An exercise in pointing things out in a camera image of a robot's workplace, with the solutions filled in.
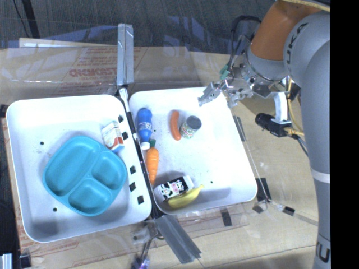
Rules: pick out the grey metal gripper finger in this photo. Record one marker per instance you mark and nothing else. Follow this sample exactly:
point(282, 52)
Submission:
point(209, 94)
point(233, 102)

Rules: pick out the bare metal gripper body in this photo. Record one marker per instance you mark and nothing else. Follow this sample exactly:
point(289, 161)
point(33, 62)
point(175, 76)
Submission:
point(242, 85)

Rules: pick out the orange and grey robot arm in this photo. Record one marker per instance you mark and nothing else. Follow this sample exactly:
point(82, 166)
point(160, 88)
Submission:
point(314, 74)

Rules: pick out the small green patterned can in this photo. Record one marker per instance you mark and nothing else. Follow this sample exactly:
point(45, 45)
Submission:
point(190, 127)

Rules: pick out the orange sausage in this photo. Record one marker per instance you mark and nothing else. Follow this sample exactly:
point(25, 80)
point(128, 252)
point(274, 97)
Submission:
point(175, 125)

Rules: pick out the white plastic tray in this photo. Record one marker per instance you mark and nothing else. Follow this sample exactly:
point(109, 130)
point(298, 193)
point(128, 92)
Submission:
point(213, 155)
point(33, 178)

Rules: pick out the blue bottle with white cap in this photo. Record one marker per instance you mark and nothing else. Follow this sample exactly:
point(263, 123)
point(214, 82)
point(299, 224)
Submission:
point(144, 125)

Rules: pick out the brown cardboard board, red print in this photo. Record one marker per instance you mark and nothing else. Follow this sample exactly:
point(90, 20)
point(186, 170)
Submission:
point(280, 161)

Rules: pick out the orange carrot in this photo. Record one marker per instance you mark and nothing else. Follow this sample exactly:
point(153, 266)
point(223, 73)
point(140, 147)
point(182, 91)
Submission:
point(152, 161)

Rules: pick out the cow print milk carton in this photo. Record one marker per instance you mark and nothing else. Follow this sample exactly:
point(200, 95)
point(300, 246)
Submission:
point(174, 189)

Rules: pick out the white and orange carton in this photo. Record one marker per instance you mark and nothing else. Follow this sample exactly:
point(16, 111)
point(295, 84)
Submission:
point(112, 134)

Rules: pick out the yellow banana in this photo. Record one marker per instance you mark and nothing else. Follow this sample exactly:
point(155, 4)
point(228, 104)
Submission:
point(185, 199)

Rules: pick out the blue divided plate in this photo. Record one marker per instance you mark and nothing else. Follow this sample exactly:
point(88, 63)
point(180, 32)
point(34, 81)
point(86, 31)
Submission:
point(84, 175)

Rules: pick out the black cylinder on white bracket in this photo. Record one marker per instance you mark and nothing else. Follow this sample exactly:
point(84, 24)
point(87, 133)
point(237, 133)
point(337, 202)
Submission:
point(270, 123)

